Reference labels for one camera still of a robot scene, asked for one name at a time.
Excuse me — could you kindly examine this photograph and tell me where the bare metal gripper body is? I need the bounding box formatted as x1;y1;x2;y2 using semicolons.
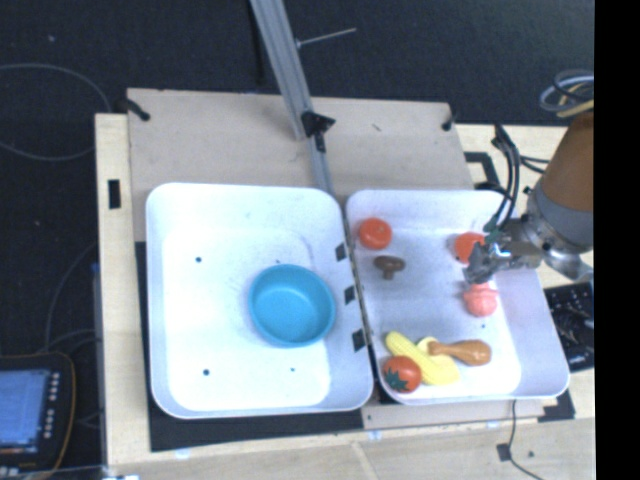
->
495;219;594;280

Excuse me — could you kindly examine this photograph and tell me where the orange tangerine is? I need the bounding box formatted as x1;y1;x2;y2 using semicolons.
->
357;217;394;251
453;231;489;265

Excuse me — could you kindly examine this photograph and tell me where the pink peach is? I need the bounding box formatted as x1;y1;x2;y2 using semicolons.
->
462;281;501;318

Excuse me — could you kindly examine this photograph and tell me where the white plastic tray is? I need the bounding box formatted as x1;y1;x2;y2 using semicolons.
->
344;188;572;407
144;182;376;421

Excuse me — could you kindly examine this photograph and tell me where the brown mushroom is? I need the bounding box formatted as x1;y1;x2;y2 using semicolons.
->
372;254;407;282

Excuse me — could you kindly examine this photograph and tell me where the brown chicken drumstick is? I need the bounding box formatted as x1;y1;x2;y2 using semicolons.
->
427;339;493;368

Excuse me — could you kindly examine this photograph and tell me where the yellow corn cob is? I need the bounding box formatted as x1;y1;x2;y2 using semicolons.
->
384;330;461;387

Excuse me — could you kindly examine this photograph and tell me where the red tomato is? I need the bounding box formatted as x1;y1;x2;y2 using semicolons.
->
382;354;424;395

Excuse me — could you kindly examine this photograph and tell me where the blue bowl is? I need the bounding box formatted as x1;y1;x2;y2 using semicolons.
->
247;263;337;349

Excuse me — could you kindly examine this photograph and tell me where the brown cardboard board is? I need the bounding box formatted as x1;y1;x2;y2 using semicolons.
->
126;87;547;430

